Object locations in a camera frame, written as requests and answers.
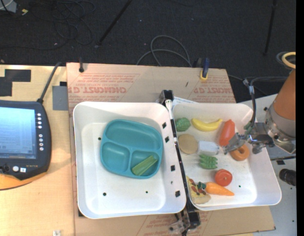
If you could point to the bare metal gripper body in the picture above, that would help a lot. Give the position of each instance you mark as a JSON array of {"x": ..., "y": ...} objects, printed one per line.
[{"x": 264, "y": 138}]

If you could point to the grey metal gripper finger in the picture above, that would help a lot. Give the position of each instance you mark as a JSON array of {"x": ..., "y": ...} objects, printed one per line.
[
  {"x": 234, "y": 142},
  {"x": 257, "y": 148}
]

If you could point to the red sausage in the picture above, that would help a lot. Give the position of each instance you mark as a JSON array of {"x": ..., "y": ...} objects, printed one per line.
[{"x": 227, "y": 133}]

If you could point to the orange doughnut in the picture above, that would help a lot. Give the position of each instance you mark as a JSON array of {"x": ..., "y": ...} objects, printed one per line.
[{"x": 240, "y": 155}]

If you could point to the white grey cube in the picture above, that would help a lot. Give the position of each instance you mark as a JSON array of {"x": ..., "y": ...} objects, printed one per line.
[{"x": 208, "y": 148}]

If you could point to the green pea pods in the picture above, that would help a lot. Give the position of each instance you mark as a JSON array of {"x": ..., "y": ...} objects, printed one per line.
[{"x": 208, "y": 161}]

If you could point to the yellow banana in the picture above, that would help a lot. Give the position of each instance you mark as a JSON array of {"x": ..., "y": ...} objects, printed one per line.
[{"x": 206, "y": 126}]

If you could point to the white plastic tray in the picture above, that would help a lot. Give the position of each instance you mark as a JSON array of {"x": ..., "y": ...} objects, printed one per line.
[
  {"x": 250, "y": 181},
  {"x": 122, "y": 195}
]

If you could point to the red tomato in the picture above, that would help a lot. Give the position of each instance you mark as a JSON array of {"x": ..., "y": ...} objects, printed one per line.
[{"x": 223, "y": 177}]

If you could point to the tan round biscuit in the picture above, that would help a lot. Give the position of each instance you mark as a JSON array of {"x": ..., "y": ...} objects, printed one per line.
[{"x": 188, "y": 144}]

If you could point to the orange carrot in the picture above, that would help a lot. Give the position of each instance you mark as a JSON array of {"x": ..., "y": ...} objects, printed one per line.
[{"x": 217, "y": 189}]

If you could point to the green broccoli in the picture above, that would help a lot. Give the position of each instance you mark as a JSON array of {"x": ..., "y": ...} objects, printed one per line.
[{"x": 182, "y": 124}]

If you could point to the thin black and white rod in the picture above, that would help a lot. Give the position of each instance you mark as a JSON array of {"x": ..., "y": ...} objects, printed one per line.
[{"x": 177, "y": 151}]

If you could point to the pizza slice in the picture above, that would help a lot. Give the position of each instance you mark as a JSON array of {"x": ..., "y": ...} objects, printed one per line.
[{"x": 197, "y": 195}]

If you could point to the green celery stick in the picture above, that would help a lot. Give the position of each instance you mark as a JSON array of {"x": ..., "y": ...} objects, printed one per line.
[{"x": 144, "y": 165}]

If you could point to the blue divided plate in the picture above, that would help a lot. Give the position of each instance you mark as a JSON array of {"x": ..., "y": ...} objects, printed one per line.
[{"x": 127, "y": 136}]

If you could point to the brown cardboard board red print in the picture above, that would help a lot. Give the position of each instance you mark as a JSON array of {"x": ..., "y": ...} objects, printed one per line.
[{"x": 142, "y": 87}]

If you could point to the black cylinder on white bracket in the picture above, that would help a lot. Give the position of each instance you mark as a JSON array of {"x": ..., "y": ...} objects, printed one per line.
[{"x": 288, "y": 177}]

